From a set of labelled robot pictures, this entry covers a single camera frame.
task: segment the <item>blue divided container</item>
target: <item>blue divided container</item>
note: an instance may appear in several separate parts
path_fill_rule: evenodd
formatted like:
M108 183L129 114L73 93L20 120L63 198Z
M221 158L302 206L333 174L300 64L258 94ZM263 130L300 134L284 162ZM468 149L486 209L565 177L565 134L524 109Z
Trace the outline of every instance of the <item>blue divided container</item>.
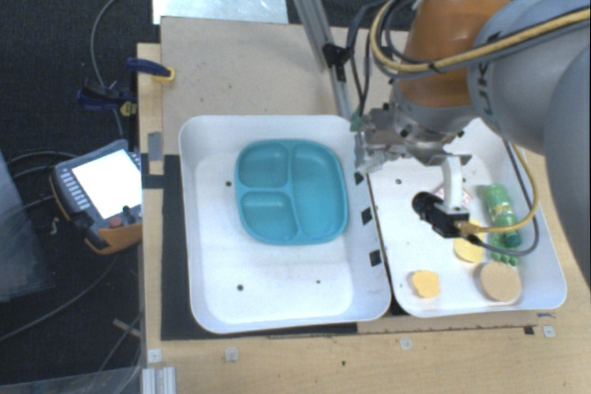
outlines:
M247 232L275 245L329 242L347 224L347 194L336 155L305 140L248 145L236 161L235 189Z

